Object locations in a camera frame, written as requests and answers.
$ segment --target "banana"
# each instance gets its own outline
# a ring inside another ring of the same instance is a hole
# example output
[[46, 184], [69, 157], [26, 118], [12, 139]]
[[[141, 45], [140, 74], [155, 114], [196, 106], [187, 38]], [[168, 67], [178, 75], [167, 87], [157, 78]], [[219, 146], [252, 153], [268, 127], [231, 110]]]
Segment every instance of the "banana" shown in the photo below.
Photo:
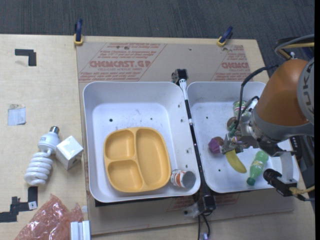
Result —
[[225, 156], [228, 163], [231, 165], [231, 167], [235, 169], [238, 173], [245, 174], [247, 172], [246, 167], [239, 160], [238, 156], [236, 155], [236, 151], [234, 149], [225, 153]]

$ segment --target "plastic bottle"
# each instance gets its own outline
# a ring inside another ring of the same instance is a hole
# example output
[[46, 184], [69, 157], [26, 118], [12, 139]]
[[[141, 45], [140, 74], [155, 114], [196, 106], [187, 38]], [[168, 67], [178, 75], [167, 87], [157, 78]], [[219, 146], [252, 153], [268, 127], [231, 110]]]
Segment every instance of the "plastic bottle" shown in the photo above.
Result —
[[250, 176], [246, 180], [246, 183], [250, 186], [253, 186], [256, 183], [256, 178], [262, 174], [268, 159], [269, 155], [262, 150], [255, 154], [255, 158], [250, 166]]

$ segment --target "white cube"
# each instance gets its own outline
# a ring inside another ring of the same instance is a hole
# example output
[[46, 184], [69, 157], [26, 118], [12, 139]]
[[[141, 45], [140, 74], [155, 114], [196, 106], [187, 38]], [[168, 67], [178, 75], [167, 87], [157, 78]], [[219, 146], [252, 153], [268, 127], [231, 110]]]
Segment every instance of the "white cube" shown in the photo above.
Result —
[[66, 170], [81, 161], [84, 148], [73, 136], [69, 136], [56, 146], [55, 157]]

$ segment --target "spiral compact fluorescent bulb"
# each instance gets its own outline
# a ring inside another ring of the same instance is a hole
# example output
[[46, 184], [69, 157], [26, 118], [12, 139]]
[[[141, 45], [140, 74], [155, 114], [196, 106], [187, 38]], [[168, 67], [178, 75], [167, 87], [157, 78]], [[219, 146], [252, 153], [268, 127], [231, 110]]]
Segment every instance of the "spiral compact fluorescent bulb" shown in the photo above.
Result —
[[24, 180], [29, 185], [46, 184], [53, 163], [49, 157], [56, 152], [56, 147], [60, 143], [58, 133], [59, 128], [52, 126], [48, 133], [41, 136], [38, 142], [40, 152], [33, 155], [24, 175]]

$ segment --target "tin can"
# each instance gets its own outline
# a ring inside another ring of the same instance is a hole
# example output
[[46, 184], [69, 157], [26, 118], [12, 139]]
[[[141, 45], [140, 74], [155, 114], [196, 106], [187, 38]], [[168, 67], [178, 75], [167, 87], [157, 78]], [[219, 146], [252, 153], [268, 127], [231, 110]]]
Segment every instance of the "tin can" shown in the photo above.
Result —
[[174, 186], [191, 189], [196, 183], [196, 175], [189, 170], [176, 169], [171, 173], [170, 181]]
[[[247, 102], [245, 100], [243, 100], [242, 103], [241, 103], [241, 112], [245, 109], [246, 104], [247, 104]], [[238, 116], [238, 112], [239, 112], [239, 101], [237, 100], [237, 101], [235, 101], [233, 103], [233, 114], [234, 114], [235, 117]], [[246, 110], [242, 114], [242, 116], [250, 116], [249, 111]]]

